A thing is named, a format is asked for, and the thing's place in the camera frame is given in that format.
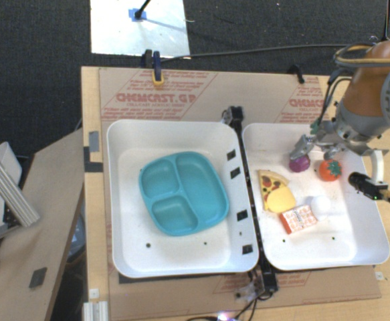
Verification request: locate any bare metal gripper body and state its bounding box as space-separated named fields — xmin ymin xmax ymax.
xmin=312 ymin=120 xmax=370 ymax=149

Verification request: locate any purple toy vegetable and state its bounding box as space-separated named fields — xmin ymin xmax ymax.
xmin=288 ymin=155 xmax=312 ymax=174

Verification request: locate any orange toy tomato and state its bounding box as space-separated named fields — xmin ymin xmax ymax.
xmin=318 ymin=158 xmax=344 ymax=183

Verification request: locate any toy pizza slice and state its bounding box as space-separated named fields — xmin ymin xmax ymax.
xmin=257 ymin=169 xmax=291 ymax=213

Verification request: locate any white round toy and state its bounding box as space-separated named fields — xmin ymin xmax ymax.
xmin=306 ymin=195 xmax=332 ymax=221

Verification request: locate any orange and white carton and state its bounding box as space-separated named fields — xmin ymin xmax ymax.
xmin=278 ymin=204 xmax=319 ymax=235

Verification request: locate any thin black rod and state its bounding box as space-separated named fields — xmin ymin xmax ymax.
xmin=231 ymin=120 xmax=273 ymax=280

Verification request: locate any white plastic tray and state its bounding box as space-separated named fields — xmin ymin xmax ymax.
xmin=106 ymin=118 xmax=260 ymax=279
xmin=241 ymin=122 xmax=390 ymax=272

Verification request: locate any blue divided plate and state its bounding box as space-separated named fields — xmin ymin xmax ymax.
xmin=138 ymin=150 xmax=231 ymax=237

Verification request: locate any brown cardboard board red print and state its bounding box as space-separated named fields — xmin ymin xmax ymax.
xmin=98 ymin=67 xmax=383 ymax=321

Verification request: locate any black cylinder on white bracket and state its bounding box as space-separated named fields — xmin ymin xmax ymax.
xmin=347 ymin=148 xmax=390 ymax=201

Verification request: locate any black block with wires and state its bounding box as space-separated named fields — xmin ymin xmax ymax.
xmin=258 ymin=268 xmax=280 ymax=296
xmin=221 ymin=105 xmax=246 ymax=127

